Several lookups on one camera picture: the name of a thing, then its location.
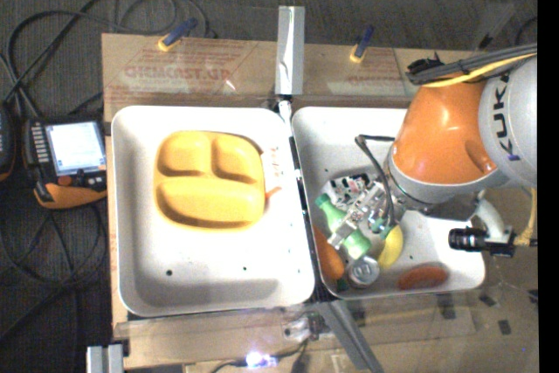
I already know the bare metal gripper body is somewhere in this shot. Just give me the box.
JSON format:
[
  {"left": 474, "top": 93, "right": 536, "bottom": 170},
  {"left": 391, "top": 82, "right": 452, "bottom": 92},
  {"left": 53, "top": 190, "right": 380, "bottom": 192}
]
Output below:
[{"left": 324, "top": 173, "right": 399, "bottom": 238}]

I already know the green plastic bottle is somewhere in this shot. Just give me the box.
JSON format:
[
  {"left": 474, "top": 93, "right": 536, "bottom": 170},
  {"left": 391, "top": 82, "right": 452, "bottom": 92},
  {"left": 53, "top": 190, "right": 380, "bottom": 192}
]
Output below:
[{"left": 314, "top": 192, "right": 373, "bottom": 260}]

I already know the orange carrot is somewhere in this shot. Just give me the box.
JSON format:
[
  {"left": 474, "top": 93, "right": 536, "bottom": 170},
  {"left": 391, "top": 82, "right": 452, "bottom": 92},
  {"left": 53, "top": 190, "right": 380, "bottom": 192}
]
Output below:
[{"left": 312, "top": 224, "right": 350, "bottom": 293}]

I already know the silver can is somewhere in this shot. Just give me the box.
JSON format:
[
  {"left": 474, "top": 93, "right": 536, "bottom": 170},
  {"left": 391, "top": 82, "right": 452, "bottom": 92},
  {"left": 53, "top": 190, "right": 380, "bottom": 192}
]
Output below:
[{"left": 347, "top": 255, "right": 381, "bottom": 289}]

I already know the yellow lemon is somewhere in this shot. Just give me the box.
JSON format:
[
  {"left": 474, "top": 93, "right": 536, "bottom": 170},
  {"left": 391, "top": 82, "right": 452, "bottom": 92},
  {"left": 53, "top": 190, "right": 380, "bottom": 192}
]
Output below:
[{"left": 376, "top": 224, "right": 404, "bottom": 270}]

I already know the white plastic tray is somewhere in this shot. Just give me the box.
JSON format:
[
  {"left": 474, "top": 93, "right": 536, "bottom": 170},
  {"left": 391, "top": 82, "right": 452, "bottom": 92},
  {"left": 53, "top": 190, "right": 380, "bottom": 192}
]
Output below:
[
  {"left": 110, "top": 104, "right": 316, "bottom": 318},
  {"left": 290, "top": 106, "right": 487, "bottom": 300}
]

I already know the orange sausage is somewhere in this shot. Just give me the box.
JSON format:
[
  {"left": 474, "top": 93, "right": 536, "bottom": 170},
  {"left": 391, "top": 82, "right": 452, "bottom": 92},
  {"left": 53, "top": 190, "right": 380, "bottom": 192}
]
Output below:
[{"left": 396, "top": 265, "right": 449, "bottom": 292}]

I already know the yellow divided plate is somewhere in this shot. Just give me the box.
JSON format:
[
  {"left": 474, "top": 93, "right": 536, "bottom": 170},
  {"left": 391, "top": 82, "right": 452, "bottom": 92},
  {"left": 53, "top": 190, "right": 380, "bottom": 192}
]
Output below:
[{"left": 153, "top": 129, "right": 267, "bottom": 231}]

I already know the brown cardboard board red print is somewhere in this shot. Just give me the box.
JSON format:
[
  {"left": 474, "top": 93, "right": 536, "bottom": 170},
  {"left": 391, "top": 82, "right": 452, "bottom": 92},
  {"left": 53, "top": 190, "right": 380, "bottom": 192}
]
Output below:
[{"left": 100, "top": 32, "right": 539, "bottom": 370}]

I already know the black cylinder on white bracket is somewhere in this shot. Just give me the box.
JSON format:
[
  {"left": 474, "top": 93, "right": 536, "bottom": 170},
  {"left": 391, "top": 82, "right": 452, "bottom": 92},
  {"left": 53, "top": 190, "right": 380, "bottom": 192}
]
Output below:
[{"left": 448, "top": 195, "right": 517, "bottom": 259}]

